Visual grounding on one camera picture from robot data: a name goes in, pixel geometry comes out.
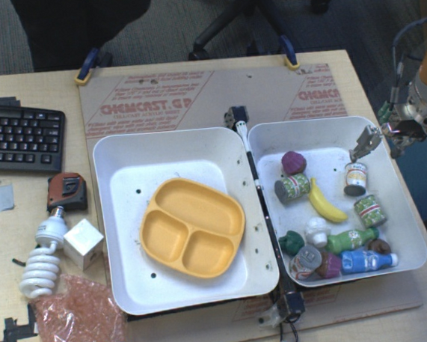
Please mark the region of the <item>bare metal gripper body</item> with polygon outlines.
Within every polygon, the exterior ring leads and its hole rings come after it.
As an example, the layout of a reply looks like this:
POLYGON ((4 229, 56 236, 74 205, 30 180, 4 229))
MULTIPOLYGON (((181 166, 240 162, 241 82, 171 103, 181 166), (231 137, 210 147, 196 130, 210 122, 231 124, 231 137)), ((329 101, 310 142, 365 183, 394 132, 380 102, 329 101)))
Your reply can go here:
POLYGON ((379 110, 382 133, 394 147, 409 147, 427 139, 427 105, 384 103, 379 110))

